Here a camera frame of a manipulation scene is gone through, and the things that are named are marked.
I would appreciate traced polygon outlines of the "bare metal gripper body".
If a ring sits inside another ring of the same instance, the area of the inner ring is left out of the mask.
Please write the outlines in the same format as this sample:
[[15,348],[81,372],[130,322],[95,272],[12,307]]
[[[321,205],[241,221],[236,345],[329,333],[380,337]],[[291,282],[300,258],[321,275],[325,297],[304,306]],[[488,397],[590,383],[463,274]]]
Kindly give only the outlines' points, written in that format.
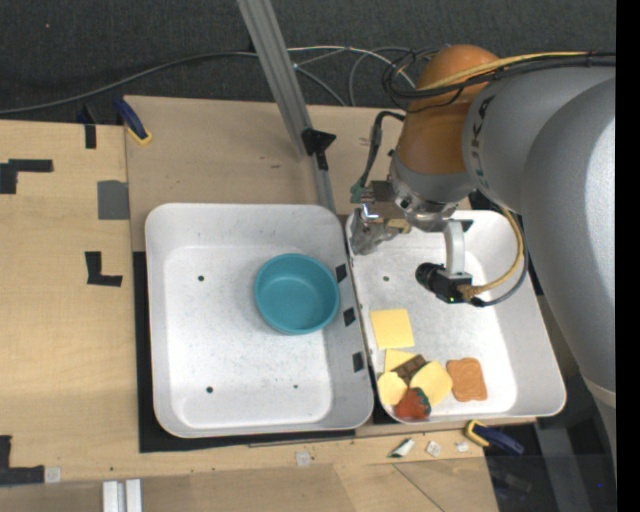
[[406,220],[411,229],[425,232],[441,230],[456,210],[457,202],[427,201],[409,190],[404,183],[397,189],[390,180],[356,182],[356,204],[363,210],[363,220],[370,225],[384,218]]

